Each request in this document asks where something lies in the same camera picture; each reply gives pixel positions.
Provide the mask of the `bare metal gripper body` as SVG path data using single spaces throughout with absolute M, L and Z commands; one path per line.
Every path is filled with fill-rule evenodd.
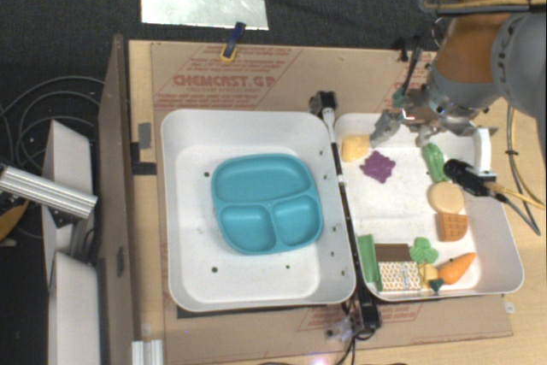
M 402 123 L 414 130 L 422 126 L 448 130 L 453 107 L 454 102 L 437 88 L 410 89 L 403 96 Z

